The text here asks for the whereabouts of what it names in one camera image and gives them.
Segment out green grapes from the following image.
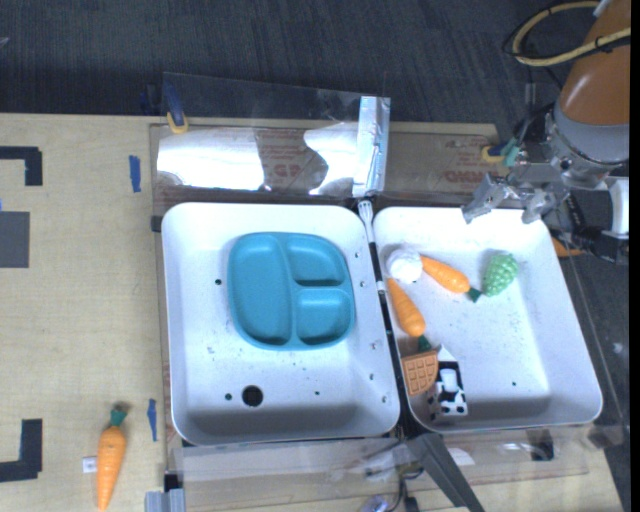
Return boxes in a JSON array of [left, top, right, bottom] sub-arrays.
[[480, 251, 520, 298]]

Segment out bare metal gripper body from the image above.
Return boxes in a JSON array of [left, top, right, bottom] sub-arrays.
[[503, 155, 610, 202]]

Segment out black and white milk carton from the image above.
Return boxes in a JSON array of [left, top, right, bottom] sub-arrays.
[[426, 344, 470, 427]]

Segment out brown waffle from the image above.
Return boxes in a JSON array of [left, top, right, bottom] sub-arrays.
[[400, 349, 441, 399]]

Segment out white toy garlic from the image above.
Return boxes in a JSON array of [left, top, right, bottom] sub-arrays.
[[386, 246, 426, 286]]

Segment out blue divided plate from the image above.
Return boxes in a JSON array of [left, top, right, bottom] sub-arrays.
[[226, 230, 358, 352]]

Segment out orange carrot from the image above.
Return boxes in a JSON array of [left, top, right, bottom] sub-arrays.
[[95, 402, 130, 512], [386, 276, 433, 353], [419, 254, 483, 304]]

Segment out black cylinder on white bracket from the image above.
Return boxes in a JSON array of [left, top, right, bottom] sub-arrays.
[[563, 177, 631, 265]]

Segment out white plastic tray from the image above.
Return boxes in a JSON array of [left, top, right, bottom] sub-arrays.
[[160, 200, 402, 447], [371, 205, 604, 435]]

